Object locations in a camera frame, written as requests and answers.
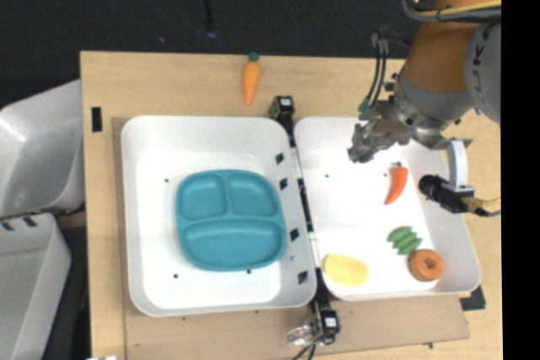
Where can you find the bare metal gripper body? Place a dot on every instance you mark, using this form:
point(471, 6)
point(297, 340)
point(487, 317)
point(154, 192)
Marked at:
point(407, 124)

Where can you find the thin black and white rod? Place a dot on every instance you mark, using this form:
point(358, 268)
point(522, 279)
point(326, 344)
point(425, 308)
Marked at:
point(304, 198)

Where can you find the white plastic tray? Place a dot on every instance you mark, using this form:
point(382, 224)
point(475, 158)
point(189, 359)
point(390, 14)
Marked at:
point(152, 223)
point(350, 215)

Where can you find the black cylinder on white bracket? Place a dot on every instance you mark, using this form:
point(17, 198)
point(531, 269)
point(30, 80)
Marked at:
point(447, 189)

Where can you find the green pea pod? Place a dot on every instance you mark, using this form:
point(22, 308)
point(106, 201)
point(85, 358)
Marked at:
point(404, 240)

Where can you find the orange chili pepper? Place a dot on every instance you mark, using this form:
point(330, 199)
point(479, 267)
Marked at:
point(396, 185)

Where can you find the orange carrot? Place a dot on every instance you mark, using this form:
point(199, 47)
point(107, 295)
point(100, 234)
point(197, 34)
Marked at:
point(251, 82)

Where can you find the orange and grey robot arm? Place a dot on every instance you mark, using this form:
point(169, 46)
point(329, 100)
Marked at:
point(439, 50)

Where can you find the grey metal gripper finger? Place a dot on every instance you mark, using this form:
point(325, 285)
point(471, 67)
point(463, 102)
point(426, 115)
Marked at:
point(358, 147)
point(377, 147)

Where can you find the blue divided plate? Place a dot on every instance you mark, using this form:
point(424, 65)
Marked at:
point(230, 221)

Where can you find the yellow oval toy food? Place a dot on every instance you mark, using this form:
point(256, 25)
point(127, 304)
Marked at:
point(346, 270)

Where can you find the orange doughnut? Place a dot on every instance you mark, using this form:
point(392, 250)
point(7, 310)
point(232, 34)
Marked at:
point(417, 270)

